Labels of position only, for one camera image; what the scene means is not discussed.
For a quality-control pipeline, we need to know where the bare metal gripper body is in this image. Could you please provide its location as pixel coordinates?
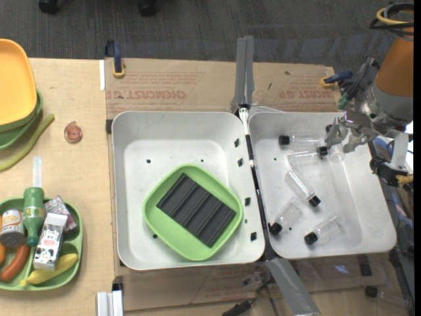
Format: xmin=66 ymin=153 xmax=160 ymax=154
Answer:
xmin=338 ymin=93 xmax=409 ymax=138

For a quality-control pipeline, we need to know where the clear plastic bottle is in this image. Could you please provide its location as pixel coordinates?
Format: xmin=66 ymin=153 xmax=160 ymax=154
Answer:
xmin=303 ymin=213 xmax=345 ymax=246
xmin=284 ymin=169 xmax=322 ymax=208
xmin=267 ymin=197 xmax=306 ymax=237
xmin=278 ymin=134 xmax=322 ymax=153
xmin=285 ymin=145 xmax=330 ymax=168
xmin=328 ymin=140 xmax=347 ymax=165

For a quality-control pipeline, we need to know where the white plastic tray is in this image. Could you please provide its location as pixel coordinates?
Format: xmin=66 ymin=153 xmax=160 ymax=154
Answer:
xmin=111 ymin=110 xmax=266 ymax=272
xmin=247 ymin=111 xmax=398 ymax=261

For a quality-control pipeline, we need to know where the thin black and white rod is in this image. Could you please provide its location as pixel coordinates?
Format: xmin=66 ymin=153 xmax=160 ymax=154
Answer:
xmin=238 ymin=107 xmax=274 ymax=236

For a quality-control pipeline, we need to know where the black ribbed rectangular panel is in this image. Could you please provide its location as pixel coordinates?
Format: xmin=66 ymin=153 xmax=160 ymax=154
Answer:
xmin=155 ymin=172 xmax=238 ymax=248

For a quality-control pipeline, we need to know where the brown cardboard board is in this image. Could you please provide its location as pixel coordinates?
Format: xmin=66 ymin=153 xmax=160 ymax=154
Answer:
xmin=104 ymin=57 xmax=389 ymax=312

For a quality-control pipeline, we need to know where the pink round slice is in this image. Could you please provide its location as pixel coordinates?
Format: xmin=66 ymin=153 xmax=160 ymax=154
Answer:
xmin=63 ymin=120 xmax=84 ymax=144

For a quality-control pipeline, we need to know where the green divided plate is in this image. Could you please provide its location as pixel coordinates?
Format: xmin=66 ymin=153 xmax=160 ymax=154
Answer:
xmin=0 ymin=196 xmax=84 ymax=292

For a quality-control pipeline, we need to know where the red and white packet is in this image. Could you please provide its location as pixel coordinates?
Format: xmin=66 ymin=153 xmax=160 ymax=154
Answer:
xmin=43 ymin=195 xmax=79 ymax=234

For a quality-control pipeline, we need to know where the long green bean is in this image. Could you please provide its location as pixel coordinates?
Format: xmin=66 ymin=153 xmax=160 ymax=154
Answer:
xmin=0 ymin=113 xmax=56 ymax=172

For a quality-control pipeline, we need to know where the white cow print carton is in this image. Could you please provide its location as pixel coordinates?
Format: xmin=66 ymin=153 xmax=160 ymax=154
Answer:
xmin=32 ymin=212 xmax=68 ymax=272

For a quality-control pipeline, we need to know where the green bottle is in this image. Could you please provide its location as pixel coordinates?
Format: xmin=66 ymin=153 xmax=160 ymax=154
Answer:
xmin=22 ymin=186 xmax=45 ymax=248

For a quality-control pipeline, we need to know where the yellow banana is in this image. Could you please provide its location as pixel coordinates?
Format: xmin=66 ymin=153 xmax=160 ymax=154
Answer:
xmin=20 ymin=252 xmax=80 ymax=287

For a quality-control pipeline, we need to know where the yellow plate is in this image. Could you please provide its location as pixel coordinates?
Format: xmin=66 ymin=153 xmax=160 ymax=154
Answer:
xmin=0 ymin=38 xmax=38 ymax=126

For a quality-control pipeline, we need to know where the small can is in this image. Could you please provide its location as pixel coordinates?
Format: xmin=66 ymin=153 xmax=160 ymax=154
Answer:
xmin=0 ymin=208 xmax=27 ymax=248

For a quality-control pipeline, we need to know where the red sausage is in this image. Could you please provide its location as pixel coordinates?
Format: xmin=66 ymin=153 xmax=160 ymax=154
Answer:
xmin=0 ymin=242 xmax=32 ymax=282

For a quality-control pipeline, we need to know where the black cylinder on white bracket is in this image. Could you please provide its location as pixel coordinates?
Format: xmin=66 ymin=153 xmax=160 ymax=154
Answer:
xmin=369 ymin=131 xmax=412 ymax=188

